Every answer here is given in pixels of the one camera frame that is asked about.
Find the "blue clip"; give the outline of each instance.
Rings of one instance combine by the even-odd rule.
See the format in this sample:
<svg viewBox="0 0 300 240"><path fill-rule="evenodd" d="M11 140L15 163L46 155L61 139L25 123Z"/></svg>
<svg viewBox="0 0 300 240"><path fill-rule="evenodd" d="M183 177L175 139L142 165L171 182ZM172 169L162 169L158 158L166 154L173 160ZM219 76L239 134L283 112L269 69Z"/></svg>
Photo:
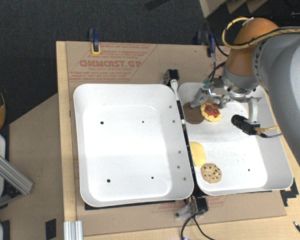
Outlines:
<svg viewBox="0 0 300 240"><path fill-rule="evenodd" d="M94 55L100 54L99 31L96 28L90 28L89 40L91 42L91 52Z"/></svg>

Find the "tray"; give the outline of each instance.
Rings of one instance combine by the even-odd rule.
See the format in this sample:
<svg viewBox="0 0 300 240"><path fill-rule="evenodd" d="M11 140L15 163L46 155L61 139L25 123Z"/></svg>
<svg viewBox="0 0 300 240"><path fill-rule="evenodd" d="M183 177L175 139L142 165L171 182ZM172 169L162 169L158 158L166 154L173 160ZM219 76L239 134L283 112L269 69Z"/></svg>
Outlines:
<svg viewBox="0 0 300 240"><path fill-rule="evenodd" d="M181 200L194 189L173 91L87 83L73 94L79 183L93 207Z"/></svg>
<svg viewBox="0 0 300 240"><path fill-rule="evenodd" d="M178 93L182 106L192 101L202 83L182 84ZM260 98L257 119L262 128L276 125L263 89L257 87L247 97ZM249 117L247 102L231 101L221 110L221 120L200 124L186 122L189 141L200 143L205 151L206 163L215 164L222 172L217 183L208 183L195 167L200 189L211 196L287 189L293 176L281 139L247 135L231 123L233 115ZM267 135L277 134L267 131Z"/></svg>

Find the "brown cookie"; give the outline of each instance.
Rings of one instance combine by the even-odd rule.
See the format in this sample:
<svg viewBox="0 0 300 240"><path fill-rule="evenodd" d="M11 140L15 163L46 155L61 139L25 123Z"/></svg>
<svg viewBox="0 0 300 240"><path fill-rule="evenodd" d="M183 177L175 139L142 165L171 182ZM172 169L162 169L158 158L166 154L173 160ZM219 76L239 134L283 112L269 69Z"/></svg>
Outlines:
<svg viewBox="0 0 300 240"><path fill-rule="evenodd" d="M201 113L200 106L192 108L190 102L183 105L184 119L193 125L200 124L205 118Z"/></svg>
<svg viewBox="0 0 300 240"><path fill-rule="evenodd" d="M217 183L221 181L222 173L219 167L214 163L205 163L201 167L201 174L203 179L208 183Z"/></svg>

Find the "wooden table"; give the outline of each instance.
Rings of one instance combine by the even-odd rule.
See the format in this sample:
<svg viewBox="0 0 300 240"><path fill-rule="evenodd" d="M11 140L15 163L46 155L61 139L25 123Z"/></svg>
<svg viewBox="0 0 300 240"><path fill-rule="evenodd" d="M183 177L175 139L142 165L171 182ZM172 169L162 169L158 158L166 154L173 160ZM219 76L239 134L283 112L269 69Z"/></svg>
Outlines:
<svg viewBox="0 0 300 240"><path fill-rule="evenodd" d="M77 220L77 211L74 183L71 119L69 115L70 101L68 86L67 44L65 41L56 42L56 55L64 220L67 222L74 222ZM288 161L290 163L292 174L295 178L295 182L299 191L299 195L297 196L297 198L291 198L288 200L288 207L286 207L287 216L205 224L204 226L202 226L202 230L208 236L216 240L300 239L300 233L295 228L293 223L294 221L296 221L300 225L300 168L284 139L283 144L286 150ZM173 227L165 229L87 236L84 239L178 240L180 239L180 231L180 227ZM185 228L184 235L189 236L191 240L205 239L198 231L197 227L193 225L189 225Z"/></svg>

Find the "black floor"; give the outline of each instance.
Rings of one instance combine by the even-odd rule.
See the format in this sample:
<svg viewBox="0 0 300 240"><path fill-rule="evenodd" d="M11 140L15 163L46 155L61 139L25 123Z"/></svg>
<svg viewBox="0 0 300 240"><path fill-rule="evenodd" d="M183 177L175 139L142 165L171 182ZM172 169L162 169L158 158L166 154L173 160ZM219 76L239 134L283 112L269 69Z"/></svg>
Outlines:
<svg viewBox="0 0 300 240"><path fill-rule="evenodd" d="M253 14L225 4L207 17L219 42L237 16L300 26L300 0L269 0ZM189 45L202 30L199 0L0 0L0 91L11 123L57 93L56 41Z"/></svg>

